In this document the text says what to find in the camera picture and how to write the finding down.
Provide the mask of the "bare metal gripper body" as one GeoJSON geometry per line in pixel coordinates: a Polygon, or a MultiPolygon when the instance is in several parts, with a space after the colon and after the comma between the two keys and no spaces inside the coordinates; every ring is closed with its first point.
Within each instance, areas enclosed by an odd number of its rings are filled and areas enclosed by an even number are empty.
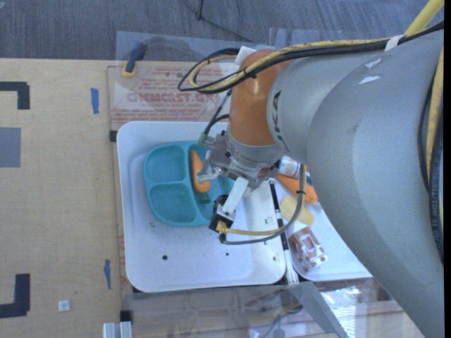
{"type": "Polygon", "coordinates": [[[215,137],[207,137],[205,147],[208,149],[205,165],[219,168],[221,176],[232,180],[245,179],[251,189],[276,176],[280,148],[275,144],[242,144],[229,131],[222,131],[215,137]]]}

